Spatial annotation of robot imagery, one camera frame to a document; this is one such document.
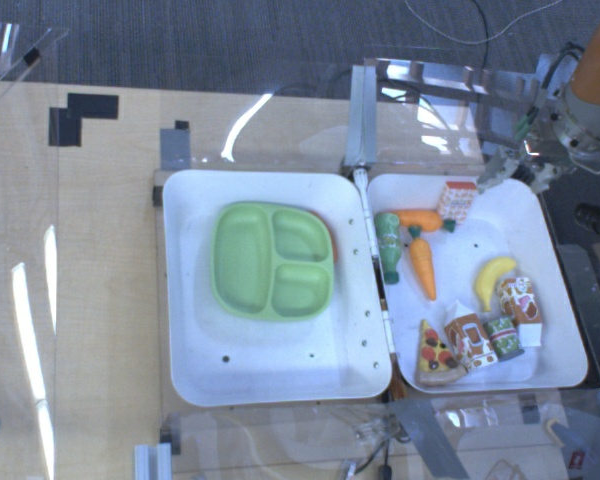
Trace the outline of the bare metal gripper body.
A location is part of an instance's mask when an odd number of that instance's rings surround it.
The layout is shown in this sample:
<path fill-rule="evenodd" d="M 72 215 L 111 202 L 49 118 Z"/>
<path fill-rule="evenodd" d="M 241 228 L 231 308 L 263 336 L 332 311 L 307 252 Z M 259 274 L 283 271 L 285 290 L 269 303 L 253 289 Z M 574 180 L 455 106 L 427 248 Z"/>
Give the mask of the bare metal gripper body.
<path fill-rule="evenodd" d="M 568 115 L 550 115 L 532 125 L 523 151 L 533 160 L 600 174 L 600 127 L 586 127 Z"/>

